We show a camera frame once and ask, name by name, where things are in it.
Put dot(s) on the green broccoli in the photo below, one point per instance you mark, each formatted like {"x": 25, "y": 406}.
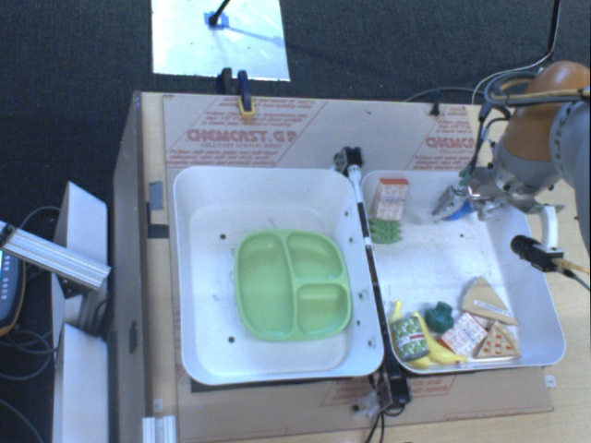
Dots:
{"x": 438, "y": 315}

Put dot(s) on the green and white can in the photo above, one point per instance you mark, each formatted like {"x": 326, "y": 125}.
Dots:
{"x": 409, "y": 337}

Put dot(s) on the small blue block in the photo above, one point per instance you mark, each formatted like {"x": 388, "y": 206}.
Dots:
{"x": 463, "y": 211}

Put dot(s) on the orange pizza slice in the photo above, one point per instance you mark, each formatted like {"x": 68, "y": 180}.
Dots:
{"x": 498, "y": 344}

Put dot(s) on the thin black and white rod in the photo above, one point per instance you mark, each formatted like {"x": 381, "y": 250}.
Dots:
{"x": 368, "y": 243}

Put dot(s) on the tan bread wedge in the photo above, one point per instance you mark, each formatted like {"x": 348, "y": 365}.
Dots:
{"x": 485, "y": 300}

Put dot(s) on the green divided plate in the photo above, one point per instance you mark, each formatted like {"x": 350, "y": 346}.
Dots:
{"x": 268, "y": 289}

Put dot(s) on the green pea pods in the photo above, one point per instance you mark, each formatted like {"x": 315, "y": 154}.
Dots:
{"x": 385, "y": 231}

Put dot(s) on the brown cardboard board, red print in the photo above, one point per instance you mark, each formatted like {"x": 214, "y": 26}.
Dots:
{"x": 286, "y": 132}

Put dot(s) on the orange and white carton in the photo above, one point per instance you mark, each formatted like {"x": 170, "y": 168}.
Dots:
{"x": 389, "y": 199}

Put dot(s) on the orange and white packet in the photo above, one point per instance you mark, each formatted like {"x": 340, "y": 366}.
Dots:
{"x": 464, "y": 335}

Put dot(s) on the white plastic tray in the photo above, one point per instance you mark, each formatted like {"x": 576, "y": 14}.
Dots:
{"x": 438, "y": 266}
{"x": 212, "y": 266}

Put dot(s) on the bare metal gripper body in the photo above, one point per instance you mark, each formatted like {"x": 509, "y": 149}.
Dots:
{"x": 501, "y": 191}

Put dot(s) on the yellow banana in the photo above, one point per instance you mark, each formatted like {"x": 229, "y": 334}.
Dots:
{"x": 443, "y": 353}

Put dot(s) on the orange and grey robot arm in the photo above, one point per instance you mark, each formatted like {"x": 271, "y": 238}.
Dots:
{"x": 531, "y": 123}

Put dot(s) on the black cylinder on white bracket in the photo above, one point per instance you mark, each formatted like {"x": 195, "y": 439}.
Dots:
{"x": 531, "y": 249}

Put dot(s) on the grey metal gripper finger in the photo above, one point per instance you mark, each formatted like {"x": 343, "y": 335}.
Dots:
{"x": 488, "y": 210}
{"x": 447, "y": 201}

